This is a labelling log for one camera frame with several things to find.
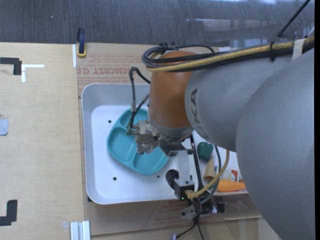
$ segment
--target tray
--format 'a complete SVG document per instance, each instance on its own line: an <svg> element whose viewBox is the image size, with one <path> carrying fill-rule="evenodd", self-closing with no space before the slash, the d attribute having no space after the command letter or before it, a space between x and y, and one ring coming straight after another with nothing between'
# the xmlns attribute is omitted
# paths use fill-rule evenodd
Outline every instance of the tray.
<svg viewBox="0 0 320 240"><path fill-rule="evenodd" d="M148 84L136 84L139 103L149 92ZM120 115L131 107L130 84L94 83L82 91L82 115L85 153L86 192L101 205L175 200L177 197L166 181L166 173L178 169L175 157L168 158L157 173L144 175L119 163L107 149L108 135ZM188 141L183 143L191 148ZM190 173L196 179L193 156L189 155Z"/></svg>
<svg viewBox="0 0 320 240"><path fill-rule="evenodd" d="M139 154L135 136L126 135L127 124L132 112L127 109L112 127L107 138L107 150L119 163L127 166L131 170L143 174L152 175L159 172L167 163L167 157L159 147L156 147L149 154ZM148 118L148 111L141 108L135 115L133 123Z"/></svg>

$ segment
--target metal bracket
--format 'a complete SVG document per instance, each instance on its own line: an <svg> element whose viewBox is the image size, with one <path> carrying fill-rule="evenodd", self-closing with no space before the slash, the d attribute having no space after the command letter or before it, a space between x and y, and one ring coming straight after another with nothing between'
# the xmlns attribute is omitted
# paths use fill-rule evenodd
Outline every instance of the metal bracket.
<svg viewBox="0 0 320 240"><path fill-rule="evenodd" d="M179 150L177 153L176 160L179 171L179 179L175 179L174 181L180 187L194 185L194 181L190 179L190 164L187 150Z"/></svg>
<svg viewBox="0 0 320 240"><path fill-rule="evenodd" d="M12 222L17 221L18 201L9 200L6 204L6 216L0 217L0 226L11 226Z"/></svg>
<svg viewBox="0 0 320 240"><path fill-rule="evenodd" d="M188 155L193 154L193 149L186 149L180 139L158 139L159 147L168 157L175 157L179 154L180 151L187 151Z"/></svg>
<svg viewBox="0 0 320 240"><path fill-rule="evenodd" d="M22 61L19 58L0 57L0 64L13 65L13 74L15 76L21 76Z"/></svg>
<svg viewBox="0 0 320 240"><path fill-rule="evenodd" d="M137 142L137 151L139 154L146 152L150 154L158 146L158 141L152 134L152 126L149 120L140 120L133 125L132 134Z"/></svg>
<svg viewBox="0 0 320 240"><path fill-rule="evenodd" d="M181 210L180 214L183 219L192 220L202 212L202 207L198 203L193 203L189 207Z"/></svg>
<svg viewBox="0 0 320 240"><path fill-rule="evenodd" d="M70 240L91 240L90 221L71 222Z"/></svg>
<svg viewBox="0 0 320 240"><path fill-rule="evenodd" d="M8 118L0 118L0 136L6 136L8 134Z"/></svg>

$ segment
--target wooden board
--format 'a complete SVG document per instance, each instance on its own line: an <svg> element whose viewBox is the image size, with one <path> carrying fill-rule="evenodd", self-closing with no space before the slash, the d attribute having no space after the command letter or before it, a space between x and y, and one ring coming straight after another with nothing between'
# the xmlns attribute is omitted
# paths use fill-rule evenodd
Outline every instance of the wooden board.
<svg viewBox="0 0 320 240"><path fill-rule="evenodd" d="M69 239L63 221L83 221L77 71L71 45L0 43L0 57L20 58L25 82L0 67L0 216L17 200L17 221L2 240Z"/></svg>

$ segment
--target black cable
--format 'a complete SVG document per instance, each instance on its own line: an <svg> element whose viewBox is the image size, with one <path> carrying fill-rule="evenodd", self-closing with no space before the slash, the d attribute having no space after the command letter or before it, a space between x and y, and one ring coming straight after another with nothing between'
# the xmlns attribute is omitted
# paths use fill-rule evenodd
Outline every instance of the black cable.
<svg viewBox="0 0 320 240"><path fill-rule="evenodd" d="M275 59L276 59L276 56L274 55L273 53L273 50L272 50L272 45L274 44L275 42L270 42L270 46L269 46L269 52L270 52L270 61L274 62Z"/></svg>
<svg viewBox="0 0 320 240"><path fill-rule="evenodd" d="M205 239L204 239L204 235L202 234L202 231L201 231L201 228L200 228L199 220L198 220L196 223L197 223L197 225L198 225L198 229L199 229L199 232L200 232L200 235L201 235L201 239L202 239L202 240L205 240Z"/></svg>
<svg viewBox="0 0 320 240"><path fill-rule="evenodd" d="M306 5L310 2L310 0L306 0L303 5L299 8L299 10L296 11L296 13L292 16L292 18L288 21L288 23L283 27L283 29L280 30L278 33L278 37L282 37L283 33L289 27L289 25L295 20L295 18L301 13L301 11L306 7Z"/></svg>
<svg viewBox="0 0 320 240"><path fill-rule="evenodd" d="M191 134L190 136L190 142L191 142L191 147L193 149L193 160L194 160L194 165L195 165L195 171L196 171L196 177L198 178L198 190L203 189L204 184L201 179L201 172L200 172L200 166L199 166L199 158L197 154L197 149L195 145L195 140L194 136Z"/></svg>
<svg viewBox="0 0 320 240"><path fill-rule="evenodd" d="M210 46L207 46L207 45L203 45L203 44L189 44L189 45L182 45L182 46L178 46L177 48L178 49L183 49L183 48L192 48L192 47L204 47L204 48L207 48L209 49L213 54L215 53L215 51L210 47Z"/></svg>
<svg viewBox="0 0 320 240"><path fill-rule="evenodd" d="M223 52L217 52L214 53L215 56L224 54L225 51ZM144 60L150 64L154 63L172 63L172 62L183 62L183 61L194 61L194 60L200 60L200 59L206 59L213 57L212 53L202 53L202 54L195 54L195 55L188 55L188 56L180 56L180 57L173 57L173 58L144 58Z"/></svg>
<svg viewBox="0 0 320 240"><path fill-rule="evenodd" d="M178 50L178 48L173 47L173 46L155 46L155 47L152 47L152 48L149 48L148 50L146 50L143 53L142 58L147 58L151 54L156 54L156 53L164 54L166 51L177 51L177 50Z"/></svg>
<svg viewBox="0 0 320 240"><path fill-rule="evenodd" d="M139 109L141 108L141 106L145 103L145 100L143 99L139 106L136 108L136 89L135 89L135 79L134 79L134 71L136 71L136 73L139 75L139 77L141 77L144 81L146 81L148 84L150 84L150 81L145 78L140 70L137 67L131 67L130 71L129 71L129 78L131 81L131 86L132 86L132 113L131 113L131 118L130 118L130 124L129 127L132 128L133 124L134 124L134 119L135 119L135 115L137 114L137 112L139 111Z"/></svg>
<svg viewBox="0 0 320 240"><path fill-rule="evenodd" d="M214 145L214 149L215 149L215 152L216 152L216 156L218 157L218 164L219 164L218 168L219 168L219 172L220 172L221 171L221 156L220 156L220 152L219 152L219 149L218 149L217 145ZM216 190L218 188L219 181L220 181L220 177L218 178L218 180L216 181L216 183L214 185L214 188L212 190L213 193L216 192Z"/></svg>
<svg viewBox="0 0 320 240"><path fill-rule="evenodd" d="M183 236L185 233L191 231L191 230L196 226L196 224L198 223L198 220L199 220L199 215L193 218L193 226L191 226L191 227L190 227L189 229L187 229L186 231L178 234L175 238L178 239L178 238L180 238L181 236Z"/></svg>
<svg viewBox="0 0 320 240"><path fill-rule="evenodd" d="M309 42L303 46L303 52L305 53L306 51L308 51L314 47L315 47L315 42L314 41ZM292 52L293 52L293 47L287 48L287 49L272 50L272 55L274 55L274 56L286 55L286 54L292 54ZM250 60L250 59L264 58L264 57L270 57L270 51L250 54L250 55L246 55L246 56L234 57L234 58L230 58L230 59L219 61L219 62L213 62L213 63L203 64L203 65L196 66L196 67L178 69L178 70L167 71L167 72L178 73L178 72L204 70L204 69L208 69L208 68L212 69L212 68L216 68L216 67L219 67L222 65L227 65L230 63L235 63L235 62L240 62L240 61L245 61L245 60ZM143 57L142 57L142 62L150 68L166 67L165 65L156 65L156 64L148 63Z"/></svg>
<svg viewBox="0 0 320 240"><path fill-rule="evenodd" d="M307 43L303 46L303 52L305 53L306 51L308 51L314 47L315 47L315 42ZM272 50L272 54L274 56L288 55L288 54L292 54L292 52L293 52L293 48ZM213 68L220 67L220 66L227 65L227 64L231 64L231 63L247 61L247 60L251 60L251 59L265 58L265 57L270 57L269 51L250 54L250 55L246 55L246 56L234 57L234 58L231 58L228 60L204 64L204 65L197 66L197 67L190 67L190 68L178 69L178 70L167 71L167 72L178 73L178 72L189 72L189 71L213 69Z"/></svg>

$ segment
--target gray carpet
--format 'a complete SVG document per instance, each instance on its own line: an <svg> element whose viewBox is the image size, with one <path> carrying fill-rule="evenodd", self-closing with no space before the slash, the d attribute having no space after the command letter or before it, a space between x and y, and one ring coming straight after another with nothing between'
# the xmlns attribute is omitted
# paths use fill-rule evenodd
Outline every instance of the gray carpet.
<svg viewBox="0 0 320 240"><path fill-rule="evenodd" d="M0 42L202 44L234 48L303 38L315 0L0 0Z"/></svg>

